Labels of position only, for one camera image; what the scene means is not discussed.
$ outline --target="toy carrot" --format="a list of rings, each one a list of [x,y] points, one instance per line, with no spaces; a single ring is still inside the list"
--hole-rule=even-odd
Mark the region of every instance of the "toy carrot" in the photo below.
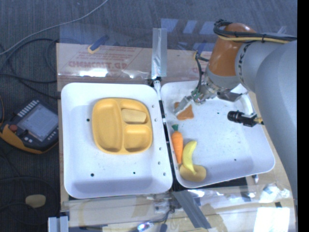
[[[183,159],[183,135],[178,131],[178,125],[172,125],[174,132],[172,134],[172,143],[176,154],[178,164],[181,164]]]

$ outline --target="yellow divided plate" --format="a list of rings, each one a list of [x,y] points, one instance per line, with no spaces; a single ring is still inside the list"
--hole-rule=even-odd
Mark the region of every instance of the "yellow divided plate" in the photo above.
[[[92,132],[97,147],[110,154],[140,153],[153,140],[149,111],[133,99],[98,101],[92,110]]]

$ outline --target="gray carpet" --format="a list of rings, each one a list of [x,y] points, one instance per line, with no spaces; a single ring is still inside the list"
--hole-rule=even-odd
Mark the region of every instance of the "gray carpet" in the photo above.
[[[0,0],[0,51],[37,31],[80,18],[103,1]],[[151,48],[152,29],[167,28],[169,49],[193,50],[198,43],[207,40],[205,50],[211,51],[216,40],[213,23],[218,19],[241,22],[257,32],[297,36],[297,0],[109,0],[86,18],[31,36],[7,55],[1,55],[0,73],[15,73],[37,80],[55,79],[53,40],[65,42],[70,39],[89,44],[103,33],[109,35],[109,45]],[[191,28],[184,33],[188,22],[192,23]],[[56,83],[26,81],[24,84],[6,75],[0,75],[0,83],[6,117],[33,97],[39,97],[57,109],[54,98]],[[46,154],[33,155],[0,140],[0,156],[0,179],[18,174],[37,177],[59,193],[58,146]],[[46,184],[37,181],[0,182],[0,206],[9,201],[23,202],[26,194],[35,193],[46,195],[45,208],[39,210],[39,214],[22,205],[0,210],[0,232],[47,231],[47,217],[58,215],[55,210],[59,197]],[[43,225],[38,227],[31,223]]]

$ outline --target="toy banana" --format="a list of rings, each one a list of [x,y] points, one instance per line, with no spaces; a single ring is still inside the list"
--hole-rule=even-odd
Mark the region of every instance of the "toy banana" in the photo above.
[[[190,170],[193,174],[197,172],[194,170],[192,162],[192,154],[197,146],[197,141],[192,140],[188,142],[183,149],[183,166]]]

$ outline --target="metal strip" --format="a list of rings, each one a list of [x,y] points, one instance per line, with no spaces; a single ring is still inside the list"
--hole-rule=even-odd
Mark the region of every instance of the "metal strip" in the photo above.
[[[167,76],[167,62],[168,31],[167,29],[153,29],[152,79]]]
[[[69,232],[69,221],[67,216],[60,218],[48,218],[48,232]]]
[[[183,207],[183,210],[190,218],[194,228],[211,228],[211,225],[207,221],[202,211],[199,209],[197,203],[193,200],[188,190],[174,191],[172,194]]]

